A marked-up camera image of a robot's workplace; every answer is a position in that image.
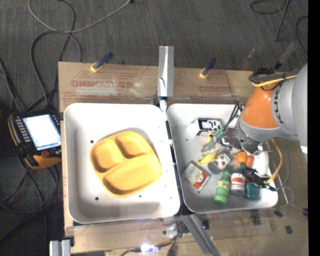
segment yellow divided plate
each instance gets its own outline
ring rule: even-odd
[[[160,161],[137,132],[123,131],[98,141],[90,160],[107,191],[119,198],[133,195],[161,177]]]

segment screen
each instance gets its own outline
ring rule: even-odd
[[[22,119],[38,151],[61,145],[61,136],[49,114]]]

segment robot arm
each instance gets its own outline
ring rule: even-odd
[[[237,120],[235,136],[250,154],[273,138],[299,141],[308,162],[308,64],[295,78],[256,87]]]

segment red and white can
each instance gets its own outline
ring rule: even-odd
[[[230,194],[237,197],[244,196],[246,193],[245,176],[243,176],[241,173],[235,172],[231,174],[230,179],[231,179]]]

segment white plastic tray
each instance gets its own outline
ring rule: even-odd
[[[67,202],[70,216],[80,224],[175,215],[180,199],[165,118],[147,104],[75,103],[64,112]],[[118,198],[103,187],[91,165],[93,144],[121,131],[144,136],[155,150],[161,177],[137,194]]]
[[[219,119],[222,120],[222,125],[224,125],[228,121],[233,108],[234,105],[230,104],[176,103],[169,106],[167,110],[183,200],[186,206],[196,214],[270,208],[278,201],[277,192],[264,188],[260,189],[260,195],[256,200],[230,195],[227,204],[218,205],[213,202],[213,197],[216,194],[217,182],[222,173],[219,175],[212,174],[208,183],[200,192],[181,176],[190,161],[197,162],[202,158],[201,149],[206,144],[207,139],[204,136],[190,134],[187,127],[199,118]],[[235,121],[230,124],[230,127],[234,127]],[[200,166],[210,174],[207,164],[201,164]]]

